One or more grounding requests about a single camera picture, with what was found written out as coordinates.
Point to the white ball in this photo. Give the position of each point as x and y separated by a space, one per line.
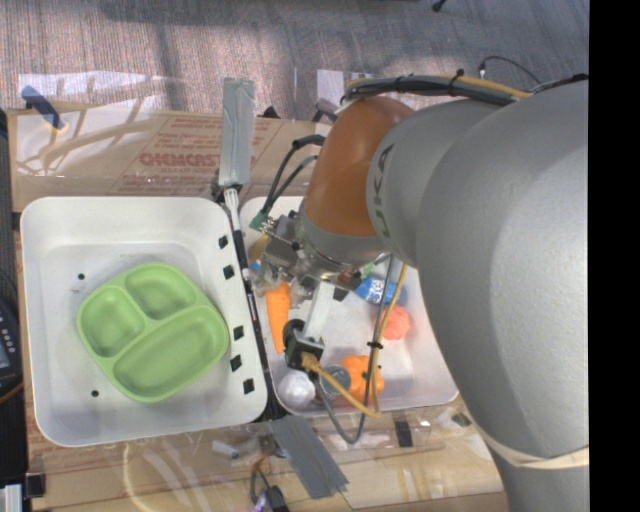
296 389

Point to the blue and white bottle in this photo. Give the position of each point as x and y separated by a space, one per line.
372 290

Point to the brown cardboard board red print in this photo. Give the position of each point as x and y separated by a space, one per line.
150 150

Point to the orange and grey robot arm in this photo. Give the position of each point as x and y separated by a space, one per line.
500 250

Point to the black cylinder on white bracket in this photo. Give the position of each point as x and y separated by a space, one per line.
302 347

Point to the orange pumpkin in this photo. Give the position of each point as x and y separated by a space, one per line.
361 372

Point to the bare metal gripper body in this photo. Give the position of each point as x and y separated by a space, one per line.
286 247

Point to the white plastic tray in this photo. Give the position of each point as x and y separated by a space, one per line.
150 225
425 370

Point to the orange carrot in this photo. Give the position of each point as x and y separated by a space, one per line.
278 315

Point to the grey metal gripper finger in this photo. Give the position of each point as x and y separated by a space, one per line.
262 283
301 292

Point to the green divided plate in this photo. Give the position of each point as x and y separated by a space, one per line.
155 340

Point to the pink round toy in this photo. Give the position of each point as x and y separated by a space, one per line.
397 322

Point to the silver can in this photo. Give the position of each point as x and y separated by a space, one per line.
336 376

